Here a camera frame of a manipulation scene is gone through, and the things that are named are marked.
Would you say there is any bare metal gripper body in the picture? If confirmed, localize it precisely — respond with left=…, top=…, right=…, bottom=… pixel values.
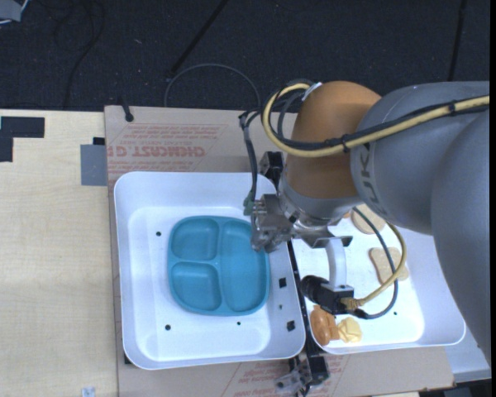
left=250, top=194, right=336, bottom=254

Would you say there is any thin black rod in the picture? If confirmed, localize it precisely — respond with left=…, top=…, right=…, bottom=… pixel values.
left=287, top=240, right=316, bottom=356

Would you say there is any blue divided plate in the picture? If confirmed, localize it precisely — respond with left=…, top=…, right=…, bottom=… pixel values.
left=167, top=215, right=271, bottom=318

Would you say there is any tan round toy biscuit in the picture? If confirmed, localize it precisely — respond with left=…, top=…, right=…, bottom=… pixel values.
left=350, top=207, right=388, bottom=236

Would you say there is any orange toy bread roll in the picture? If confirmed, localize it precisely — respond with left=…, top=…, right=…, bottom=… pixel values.
left=309, top=305, right=341, bottom=346

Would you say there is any tan toy bread slice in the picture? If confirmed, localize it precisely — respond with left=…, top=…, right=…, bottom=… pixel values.
left=368, top=246, right=410, bottom=286

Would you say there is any brown cardboard board red print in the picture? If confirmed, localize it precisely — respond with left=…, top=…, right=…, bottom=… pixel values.
left=103, top=105, right=456, bottom=397

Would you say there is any white plastic tray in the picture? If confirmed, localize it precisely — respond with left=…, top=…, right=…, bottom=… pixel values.
left=288, top=204, right=467, bottom=356
left=113, top=170, right=307, bottom=371

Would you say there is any yellow toy pastry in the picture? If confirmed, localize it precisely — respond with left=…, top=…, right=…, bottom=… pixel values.
left=337, top=316, right=364, bottom=344

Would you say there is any black cylinder on white bracket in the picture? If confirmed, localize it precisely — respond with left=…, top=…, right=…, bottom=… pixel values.
left=300, top=235, right=355, bottom=316

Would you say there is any black block with thin wires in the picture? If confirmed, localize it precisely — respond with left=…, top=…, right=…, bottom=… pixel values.
left=305, top=353, right=330, bottom=386

